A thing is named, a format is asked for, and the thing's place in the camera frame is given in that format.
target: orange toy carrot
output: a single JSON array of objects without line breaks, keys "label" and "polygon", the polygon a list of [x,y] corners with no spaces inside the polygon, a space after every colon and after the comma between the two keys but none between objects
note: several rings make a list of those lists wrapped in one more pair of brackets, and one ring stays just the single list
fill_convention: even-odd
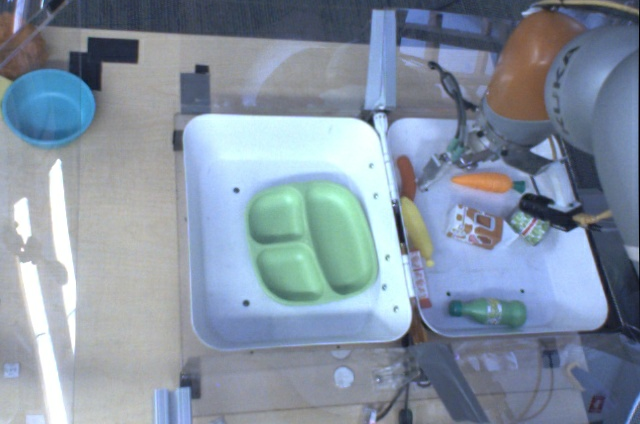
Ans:
[{"label": "orange toy carrot", "polygon": [[515,189],[518,193],[524,193],[525,183],[522,180],[512,181],[511,177],[504,173],[484,172],[466,173],[451,177],[451,182],[481,191],[491,193],[506,193],[510,189]]},{"label": "orange toy carrot", "polygon": [[416,190],[418,189],[413,165],[407,156],[400,156],[396,159],[396,164],[400,172],[400,185],[402,186],[400,196],[406,196],[409,200],[413,201],[416,198]]}]

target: table surface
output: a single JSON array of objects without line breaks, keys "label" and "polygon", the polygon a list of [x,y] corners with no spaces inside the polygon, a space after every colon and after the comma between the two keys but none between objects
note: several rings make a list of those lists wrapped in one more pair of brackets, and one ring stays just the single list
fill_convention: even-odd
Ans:
[{"label": "table surface", "polygon": [[[53,67],[65,68],[70,51],[86,52],[89,37],[137,40],[139,59],[103,63],[95,120],[67,147],[36,149],[0,125],[7,246],[0,270],[0,420],[150,422],[154,389],[175,389],[194,358],[216,387],[194,401],[196,423],[222,414],[229,424],[357,422],[363,404],[391,399],[394,390],[376,389],[371,373],[398,353],[394,344],[219,353],[189,335],[172,145],[180,74],[196,65],[209,66],[214,112],[355,116],[364,96],[368,46],[55,27],[44,37]],[[470,98],[482,95],[492,60],[433,49],[401,48],[398,104],[409,114],[451,117],[453,105],[434,84],[427,56],[456,63]],[[54,202],[60,172],[63,233],[52,218],[59,216]],[[20,221],[18,230],[24,231],[24,199],[31,239],[21,245],[7,225]],[[71,256],[59,253],[65,244]],[[44,330],[33,317],[40,307],[47,317]],[[579,335],[555,340],[563,366],[587,368]],[[539,377],[538,338],[451,344],[493,421],[513,420],[527,407],[533,413],[552,387],[548,406],[531,422],[587,421],[580,390],[564,369],[556,370],[553,386]],[[53,358],[55,368],[43,358]],[[349,388],[336,387],[333,375],[340,366],[355,373]],[[415,422],[453,422],[433,388],[416,389],[411,399]]]}]

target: green bottle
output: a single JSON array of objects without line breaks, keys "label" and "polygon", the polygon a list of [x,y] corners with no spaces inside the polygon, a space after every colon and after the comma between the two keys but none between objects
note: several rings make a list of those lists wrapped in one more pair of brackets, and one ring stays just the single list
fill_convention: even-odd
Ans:
[{"label": "green bottle", "polygon": [[527,307],[518,300],[503,301],[495,298],[478,298],[471,301],[453,300],[449,315],[468,316],[482,324],[507,325],[518,328],[527,320]]}]

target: brown ball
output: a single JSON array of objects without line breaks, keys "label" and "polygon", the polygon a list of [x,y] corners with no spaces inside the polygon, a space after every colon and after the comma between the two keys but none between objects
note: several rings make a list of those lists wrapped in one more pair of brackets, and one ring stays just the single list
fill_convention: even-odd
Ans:
[{"label": "brown ball", "polygon": [[[8,12],[0,14],[0,45],[13,34],[13,21],[13,14]],[[0,63],[34,31],[35,27],[31,24],[22,27],[18,35],[0,50]],[[37,34],[9,63],[0,69],[0,75],[12,80],[16,79],[22,74],[43,67],[48,58],[47,44],[42,36]]]}]

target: green plate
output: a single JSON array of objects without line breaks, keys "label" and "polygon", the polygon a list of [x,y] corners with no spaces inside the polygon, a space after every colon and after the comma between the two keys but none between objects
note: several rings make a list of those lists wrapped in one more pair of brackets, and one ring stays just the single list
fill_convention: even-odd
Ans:
[{"label": "green plate", "polygon": [[247,206],[246,226],[258,280],[281,303],[348,298],[378,276],[367,218],[340,184],[313,181],[261,191]]}]

